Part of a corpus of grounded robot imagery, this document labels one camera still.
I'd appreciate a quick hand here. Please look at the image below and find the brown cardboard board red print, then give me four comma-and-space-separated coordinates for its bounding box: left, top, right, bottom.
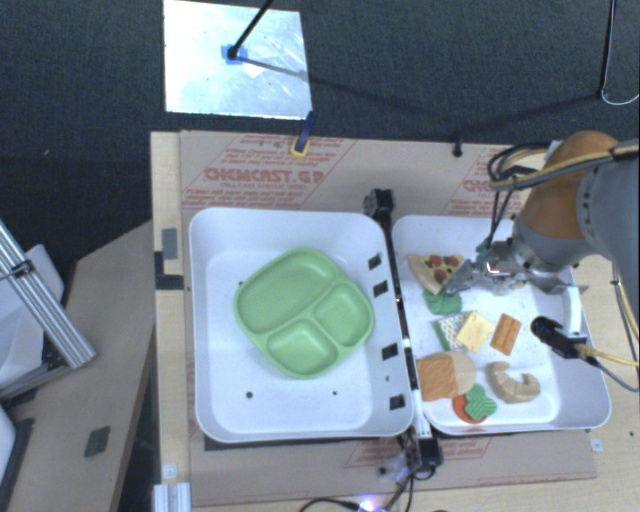
178, 130, 599, 508

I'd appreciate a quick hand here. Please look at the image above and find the orange and tan toy bread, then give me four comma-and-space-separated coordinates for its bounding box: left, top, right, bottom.
415, 350, 478, 403

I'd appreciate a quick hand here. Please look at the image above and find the orange toy biscuit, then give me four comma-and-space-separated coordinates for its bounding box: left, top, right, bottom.
489, 312, 523, 357

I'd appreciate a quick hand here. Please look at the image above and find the black cylinder on white bracket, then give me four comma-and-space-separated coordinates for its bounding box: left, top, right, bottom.
529, 287, 594, 361

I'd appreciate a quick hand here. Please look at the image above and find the thin black and white rod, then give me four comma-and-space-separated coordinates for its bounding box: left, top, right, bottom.
378, 212, 429, 442

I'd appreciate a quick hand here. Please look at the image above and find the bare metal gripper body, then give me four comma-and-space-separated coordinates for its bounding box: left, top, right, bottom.
474, 240, 589, 297

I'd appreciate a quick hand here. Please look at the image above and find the green divided plate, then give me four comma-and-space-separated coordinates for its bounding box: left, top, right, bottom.
232, 247, 377, 380

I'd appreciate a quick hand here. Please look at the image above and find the green and white checkered slice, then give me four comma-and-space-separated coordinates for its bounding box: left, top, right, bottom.
432, 312, 472, 353

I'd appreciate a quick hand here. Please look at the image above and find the green toy lettuce leaf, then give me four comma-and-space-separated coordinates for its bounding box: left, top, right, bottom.
422, 288, 464, 317
464, 383, 499, 421

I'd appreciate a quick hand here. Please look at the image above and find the white plastic tray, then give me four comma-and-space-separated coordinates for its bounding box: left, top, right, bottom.
391, 214, 613, 437
188, 206, 417, 445

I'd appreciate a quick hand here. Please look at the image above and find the tan toy croissant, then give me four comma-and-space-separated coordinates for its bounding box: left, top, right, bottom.
485, 360, 542, 405

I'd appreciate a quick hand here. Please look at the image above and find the red toy tomato slice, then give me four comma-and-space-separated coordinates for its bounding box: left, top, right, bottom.
452, 393, 489, 426

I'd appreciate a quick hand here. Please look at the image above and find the toy pizza slice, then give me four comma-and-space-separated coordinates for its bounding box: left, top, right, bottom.
405, 253, 466, 297

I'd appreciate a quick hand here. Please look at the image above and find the yellow toy cheese slice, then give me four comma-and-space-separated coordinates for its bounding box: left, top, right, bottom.
455, 310, 496, 356

